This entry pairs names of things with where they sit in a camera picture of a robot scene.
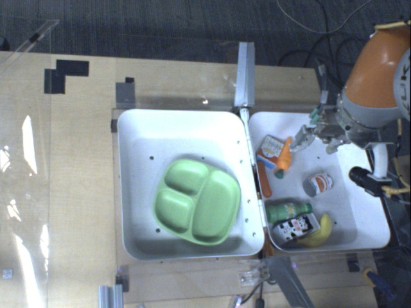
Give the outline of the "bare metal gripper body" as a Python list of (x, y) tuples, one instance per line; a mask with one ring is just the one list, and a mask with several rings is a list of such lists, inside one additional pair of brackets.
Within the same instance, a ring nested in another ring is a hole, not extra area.
[(354, 144), (361, 149), (368, 149), (381, 142), (380, 129), (354, 120), (340, 105), (325, 105), (322, 108), (315, 125), (315, 135), (326, 144), (332, 138), (337, 138), (342, 139), (344, 144)]

